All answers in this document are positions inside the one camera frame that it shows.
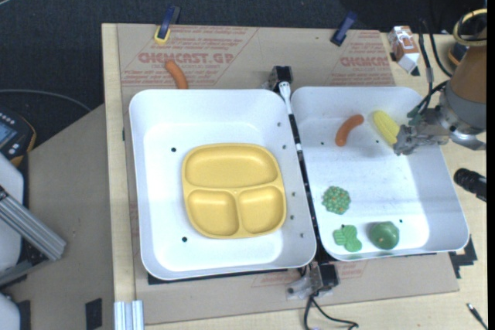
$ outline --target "toy food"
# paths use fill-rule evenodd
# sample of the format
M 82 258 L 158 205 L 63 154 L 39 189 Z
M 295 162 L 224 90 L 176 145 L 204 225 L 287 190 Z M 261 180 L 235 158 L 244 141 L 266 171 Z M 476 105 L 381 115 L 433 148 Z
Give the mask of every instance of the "toy food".
M 373 122 L 389 145 L 394 145 L 397 142 L 400 127 L 387 113 L 375 111 L 373 113 Z
M 175 62 L 168 60 L 165 63 L 165 69 L 172 75 L 173 80 L 176 82 L 177 88 L 183 90 L 189 88 L 189 84 L 187 83 L 183 70 L 180 69 Z
M 333 231 L 333 239 L 337 245 L 343 245 L 349 252 L 357 252 L 363 248 L 363 244 L 357 239 L 355 226 L 342 226 Z
M 351 116 L 347 120 L 345 120 L 335 135 L 336 145 L 345 146 L 345 144 L 347 143 L 347 136 L 349 136 L 349 133 L 355 127 L 361 125 L 363 122 L 364 122 L 364 117 L 361 114 L 355 114 L 354 116 Z
M 380 249 L 394 249 L 399 243 L 399 229 L 392 222 L 377 223 L 370 230 L 370 240 Z
M 324 193 L 322 204 L 326 207 L 329 212 L 336 213 L 337 215 L 342 215 L 349 209 L 350 196 L 349 193 L 331 185 Z

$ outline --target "toy sausage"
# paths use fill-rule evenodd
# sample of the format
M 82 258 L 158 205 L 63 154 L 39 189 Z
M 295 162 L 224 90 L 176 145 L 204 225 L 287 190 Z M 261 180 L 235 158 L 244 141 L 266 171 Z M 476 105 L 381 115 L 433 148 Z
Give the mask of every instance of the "toy sausage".
M 165 63 L 165 69 L 172 75 L 173 80 L 176 82 L 177 88 L 183 90 L 189 88 L 189 84 L 187 83 L 184 72 L 177 66 L 174 61 L 168 60 Z
M 340 126 L 337 134 L 335 135 L 335 143 L 337 146 L 344 146 L 347 143 L 347 136 L 351 130 L 364 122 L 364 117 L 361 114 L 355 114 L 349 117 Z

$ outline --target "white tray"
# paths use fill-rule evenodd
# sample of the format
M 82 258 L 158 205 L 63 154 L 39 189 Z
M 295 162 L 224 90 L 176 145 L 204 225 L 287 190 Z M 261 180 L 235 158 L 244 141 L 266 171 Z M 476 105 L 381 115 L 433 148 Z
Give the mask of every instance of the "white tray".
M 129 106 L 142 262 L 179 280 L 303 267 L 316 253 L 292 130 L 283 100 L 267 90 L 144 90 Z M 252 143 L 277 159 L 287 216 L 264 236 L 218 240 L 198 233 L 183 202 L 187 152 L 213 143 Z
M 462 249 L 469 231 L 452 177 L 439 146 L 397 156 L 374 126 L 372 113 L 385 111 L 398 124 L 421 97 L 405 87 L 303 87 L 292 95 L 319 234 L 325 250 L 338 260 L 432 253 Z M 353 114 L 364 123 L 343 147 L 335 144 L 340 125 Z M 351 203 L 342 215 L 322 204 L 325 190 L 339 186 Z M 393 222 L 399 243 L 381 250 L 367 234 L 375 224 Z M 333 231 L 354 225 L 363 248 L 350 253 Z

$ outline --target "yellow divided plate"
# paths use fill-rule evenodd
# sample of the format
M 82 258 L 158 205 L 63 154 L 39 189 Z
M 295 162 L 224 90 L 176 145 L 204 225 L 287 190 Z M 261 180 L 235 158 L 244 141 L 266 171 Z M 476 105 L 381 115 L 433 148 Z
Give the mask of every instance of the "yellow divided plate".
M 212 238 L 260 236 L 287 212 L 277 160 L 259 145 L 199 146 L 183 161 L 183 192 L 194 228 Z

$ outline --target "blue clamp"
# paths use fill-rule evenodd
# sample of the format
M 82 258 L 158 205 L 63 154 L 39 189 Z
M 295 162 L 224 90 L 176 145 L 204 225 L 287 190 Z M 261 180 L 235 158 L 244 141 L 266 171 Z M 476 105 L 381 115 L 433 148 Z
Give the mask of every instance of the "blue clamp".
M 165 13 L 162 24 L 156 29 L 155 42 L 163 45 L 170 37 L 169 27 L 177 22 L 180 15 L 180 7 L 170 5 Z
M 333 34 L 330 42 L 336 44 L 337 46 L 341 46 L 346 38 L 347 31 L 356 20 L 357 14 L 354 12 L 348 12 L 346 18 L 340 23 L 338 30 L 336 30 L 336 32 Z

